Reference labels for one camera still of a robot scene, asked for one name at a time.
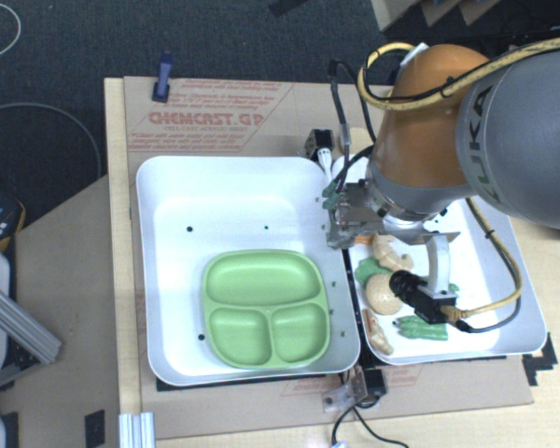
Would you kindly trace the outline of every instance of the white tray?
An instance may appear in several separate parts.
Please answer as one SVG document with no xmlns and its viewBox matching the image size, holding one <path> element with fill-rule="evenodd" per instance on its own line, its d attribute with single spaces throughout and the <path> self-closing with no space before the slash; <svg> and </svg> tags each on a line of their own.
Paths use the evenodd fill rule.
<svg viewBox="0 0 560 448">
<path fill-rule="evenodd" d="M 357 322 L 340 251 L 328 248 L 324 173 L 305 158 L 159 156 L 137 173 L 146 283 L 147 354 L 170 385 L 345 371 L 357 361 Z M 287 249 L 309 257 L 330 309 L 326 353 L 310 365 L 245 370 L 210 347 L 201 283 L 209 260 L 242 249 Z"/>
<path fill-rule="evenodd" d="M 336 175 L 342 169 L 343 160 L 337 160 L 332 172 Z M 349 182 L 356 182 L 365 176 L 367 160 L 358 161 L 349 171 Z M 433 362 L 476 357 L 498 357 L 536 352 L 545 344 L 547 330 L 539 308 L 529 274 L 514 237 L 508 216 L 484 203 L 479 198 L 475 202 L 480 206 L 490 225 L 497 231 L 502 242 L 516 260 L 524 285 L 521 295 L 521 310 L 507 325 L 486 333 L 465 333 L 448 325 L 447 341 L 429 341 L 406 339 L 399 335 L 395 319 L 412 315 L 413 309 L 403 304 L 395 315 L 378 315 L 378 323 L 394 349 L 391 355 L 375 350 L 371 351 L 383 362 L 391 365 L 407 365 L 420 362 Z M 499 301 L 514 291 L 514 283 L 491 243 L 485 239 L 467 204 L 458 201 L 452 203 L 444 217 L 437 217 L 425 224 L 429 231 L 460 232 L 450 243 L 450 282 L 459 287 L 456 306 L 472 309 L 493 301 Z M 406 245 L 403 242 L 391 243 L 399 255 L 409 254 L 413 259 L 413 273 L 427 275 L 428 258 L 424 245 Z M 361 260 L 372 256 L 368 245 L 355 245 L 349 249 L 353 271 Z M 361 310 L 369 308 L 364 288 L 356 282 L 357 297 Z M 506 318 L 513 310 L 514 303 L 508 304 L 494 312 L 470 317 L 466 321 L 475 328 L 491 326 Z"/>
</svg>

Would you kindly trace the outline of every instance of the black floor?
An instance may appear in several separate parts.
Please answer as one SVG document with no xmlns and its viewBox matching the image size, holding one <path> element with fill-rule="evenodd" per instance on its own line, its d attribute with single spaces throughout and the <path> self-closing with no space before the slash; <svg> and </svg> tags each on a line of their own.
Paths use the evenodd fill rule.
<svg viewBox="0 0 560 448">
<path fill-rule="evenodd" d="M 455 9 L 431 28 L 412 7 L 384 33 L 370 0 L 0 3 L 22 22 L 19 42 L 0 56 L 0 105 L 49 106 L 0 110 L 0 185 L 24 203 L 28 223 L 106 172 L 104 78 L 155 75 L 163 49 L 175 56 L 173 77 L 324 82 L 330 59 L 360 66 L 387 41 L 464 42 L 498 54 L 560 25 L 560 0 L 504 0 L 471 26 Z M 0 49 L 15 30 L 0 8 Z M 95 140 L 101 168 L 71 116 Z"/>
</svg>

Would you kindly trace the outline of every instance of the blue clip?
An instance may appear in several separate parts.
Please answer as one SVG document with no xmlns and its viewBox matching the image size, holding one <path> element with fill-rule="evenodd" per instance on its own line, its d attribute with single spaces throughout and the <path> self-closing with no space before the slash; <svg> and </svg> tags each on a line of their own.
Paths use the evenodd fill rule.
<svg viewBox="0 0 560 448">
<path fill-rule="evenodd" d="M 153 86 L 153 94 L 151 99 L 159 103 L 168 102 L 168 93 L 170 92 L 170 85 L 168 79 L 172 70 L 172 53 L 165 51 L 160 56 L 160 71 L 158 72 L 158 81 Z"/>
</svg>

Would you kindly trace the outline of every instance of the table surface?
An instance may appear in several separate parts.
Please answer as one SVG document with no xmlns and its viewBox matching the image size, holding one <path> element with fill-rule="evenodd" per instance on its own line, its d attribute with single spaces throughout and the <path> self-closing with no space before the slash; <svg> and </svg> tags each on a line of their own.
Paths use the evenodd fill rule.
<svg viewBox="0 0 560 448">
<path fill-rule="evenodd" d="M 118 344 L 121 413 L 142 412 L 133 280 L 132 227 L 127 170 L 124 81 L 105 80 L 108 178 Z M 410 447 L 460 446 L 493 448 L 560 447 L 560 232 L 514 219 L 511 221 L 525 266 L 551 334 L 557 364 L 540 371 L 532 387 L 534 403 L 510 408 L 435 413 L 369 422 L 379 435 Z M 330 425 L 248 431 L 158 441 L 159 448 L 258 446 L 261 448 L 329 447 Z M 359 422 L 344 422 L 339 440 L 351 448 L 378 446 Z"/>
</svg>

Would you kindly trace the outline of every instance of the green plate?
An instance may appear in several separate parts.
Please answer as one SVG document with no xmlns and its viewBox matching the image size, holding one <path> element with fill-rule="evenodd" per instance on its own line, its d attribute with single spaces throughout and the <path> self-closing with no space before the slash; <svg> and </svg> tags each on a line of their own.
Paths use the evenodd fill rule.
<svg viewBox="0 0 560 448">
<path fill-rule="evenodd" d="M 203 274 L 209 342 L 238 368 L 287 368 L 321 357 L 329 310 L 315 264 L 299 252 L 242 250 L 212 259 Z"/>
</svg>

